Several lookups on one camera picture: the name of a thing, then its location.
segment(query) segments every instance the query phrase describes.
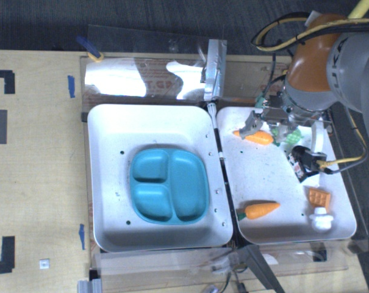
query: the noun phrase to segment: orange toy food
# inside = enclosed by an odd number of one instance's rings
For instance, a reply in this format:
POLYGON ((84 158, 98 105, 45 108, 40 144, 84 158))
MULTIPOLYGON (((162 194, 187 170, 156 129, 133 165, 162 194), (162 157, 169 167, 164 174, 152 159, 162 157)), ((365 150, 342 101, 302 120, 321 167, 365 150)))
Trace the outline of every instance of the orange toy food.
POLYGON ((277 202, 249 205, 245 208, 246 218, 256 219, 263 217, 278 207, 280 207, 280 204, 277 202))
POLYGON ((309 188, 309 202, 314 208, 326 208, 329 210, 329 202, 331 201, 331 194, 329 192, 316 189, 309 188))
MULTIPOLYGON (((241 137, 238 130, 233 132, 235 136, 241 137)), ((268 145, 274 141, 274 138, 267 132, 259 130, 254 134, 245 137, 245 140, 253 141, 262 145, 268 145)))

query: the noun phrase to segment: wooden table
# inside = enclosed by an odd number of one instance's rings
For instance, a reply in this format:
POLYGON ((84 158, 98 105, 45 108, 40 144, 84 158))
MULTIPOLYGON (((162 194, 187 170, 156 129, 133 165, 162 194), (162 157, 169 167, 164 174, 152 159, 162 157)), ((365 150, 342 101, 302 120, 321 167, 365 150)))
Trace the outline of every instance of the wooden table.
MULTIPOLYGON (((0 144, 0 260, 4 236, 15 237, 15 268, 0 274, 0 292, 76 292, 91 263, 81 67, 84 52, 0 51, 0 70, 15 73, 4 94, 7 144, 0 144), (75 80, 75 97, 68 90, 75 80), (85 250, 79 235, 85 229, 85 250), (48 269, 40 260, 49 259, 48 269)), ((250 57, 228 60, 251 61, 250 57)), ((347 270, 279 277, 286 292, 368 292, 357 256, 347 270)), ((258 280, 247 290, 262 291, 258 280)), ((205 285, 187 287, 201 292, 205 285)), ((234 282, 226 292, 234 292, 234 282)), ((183 292, 183 288, 154 292, 183 292)))

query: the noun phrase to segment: blue plate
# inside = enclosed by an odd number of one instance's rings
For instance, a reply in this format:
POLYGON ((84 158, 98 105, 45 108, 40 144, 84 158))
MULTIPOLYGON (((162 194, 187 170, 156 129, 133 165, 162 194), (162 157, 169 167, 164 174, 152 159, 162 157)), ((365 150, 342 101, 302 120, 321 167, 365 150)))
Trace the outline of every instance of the blue plate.
POLYGON ((132 205, 143 220, 186 225, 200 220, 209 207, 209 185, 202 160, 178 149, 139 152, 130 168, 132 205))

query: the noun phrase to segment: toy carrot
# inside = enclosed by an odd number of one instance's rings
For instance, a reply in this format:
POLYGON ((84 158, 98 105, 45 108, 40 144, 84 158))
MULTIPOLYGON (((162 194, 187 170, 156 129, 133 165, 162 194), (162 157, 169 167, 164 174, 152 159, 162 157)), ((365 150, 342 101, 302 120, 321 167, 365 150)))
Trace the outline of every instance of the toy carrot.
POLYGON ((249 205, 245 208, 245 213, 237 214, 238 220, 244 219, 245 217, 248 219, 260 218, 269 214, 278 207, 280 207, 280 204, 277 202, 249 205))
MULTIPOLYGON (((235 136, 240 137, 240 132, 238 130, 233 132, 235 136)), ((274 141, 274 138, 267 132, 259 130, 254 134, 250 134, 245 137, 245 140, 253 141, 262 145, 268 145, 274 141)))

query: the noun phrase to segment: white bottle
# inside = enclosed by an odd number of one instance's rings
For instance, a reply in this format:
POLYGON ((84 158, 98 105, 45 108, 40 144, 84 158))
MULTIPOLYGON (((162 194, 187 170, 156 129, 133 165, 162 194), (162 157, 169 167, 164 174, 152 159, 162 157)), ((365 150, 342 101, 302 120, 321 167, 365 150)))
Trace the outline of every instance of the white bottle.
POLYGON ((332 228, 333 216, 326 213, 326 208, 315 208, 314 214, 310 215, 309 218, 312 220, 312 228, 319 233, 332 228))

